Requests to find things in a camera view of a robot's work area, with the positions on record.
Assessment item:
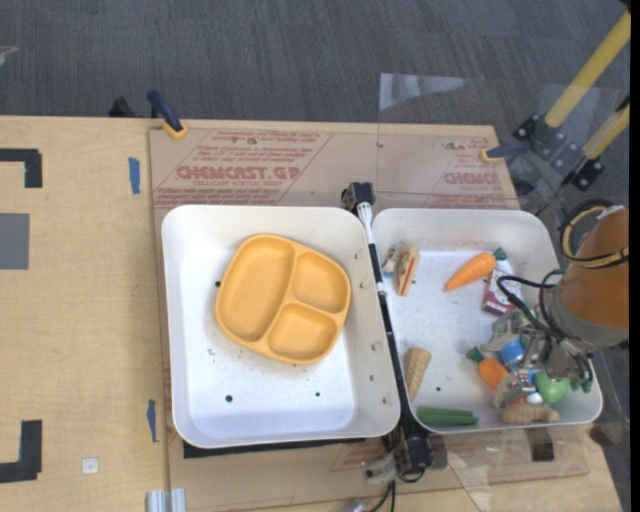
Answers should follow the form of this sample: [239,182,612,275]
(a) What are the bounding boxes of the tan toy croissant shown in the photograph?
[501,403,561,426]

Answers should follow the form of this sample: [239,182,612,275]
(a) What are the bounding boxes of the blue and white can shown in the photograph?
[499,337,527,372]

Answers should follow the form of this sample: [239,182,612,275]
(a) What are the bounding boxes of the green bean pods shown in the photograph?
[416,405,480,428]

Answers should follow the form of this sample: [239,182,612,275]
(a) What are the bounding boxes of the white plastic tray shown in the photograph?
[372,207,604,434]
[160,203,402,450]

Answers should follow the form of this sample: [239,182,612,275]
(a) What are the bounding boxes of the small orange carrot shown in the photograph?
[466,346,510,391]

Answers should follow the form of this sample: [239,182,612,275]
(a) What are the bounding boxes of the tan toy sandwich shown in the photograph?
[393,244,421,297]

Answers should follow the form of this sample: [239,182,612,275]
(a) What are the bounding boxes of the brown cardboard board red print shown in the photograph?
[148,119,591,512]

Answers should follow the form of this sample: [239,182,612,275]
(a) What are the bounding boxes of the large orange carrot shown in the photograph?
[444,247,509,292]

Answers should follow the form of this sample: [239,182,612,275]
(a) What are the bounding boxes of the orange divided plate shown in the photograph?
[214,233,353,366]

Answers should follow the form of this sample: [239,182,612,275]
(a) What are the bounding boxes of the thin black and white rod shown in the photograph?
[356,201,427,437]

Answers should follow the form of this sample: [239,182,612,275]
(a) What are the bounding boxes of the black block with thin wires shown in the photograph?
[397,434,434,476]
[341,182,376,211]

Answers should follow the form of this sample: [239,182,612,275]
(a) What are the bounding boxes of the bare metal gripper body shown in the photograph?
[519,327,594,389]

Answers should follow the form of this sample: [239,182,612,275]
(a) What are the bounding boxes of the tan waffle cone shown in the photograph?
[403,346,432,403]

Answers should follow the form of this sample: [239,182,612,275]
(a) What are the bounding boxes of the purple and white carton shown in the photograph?
[480,267,526,317]

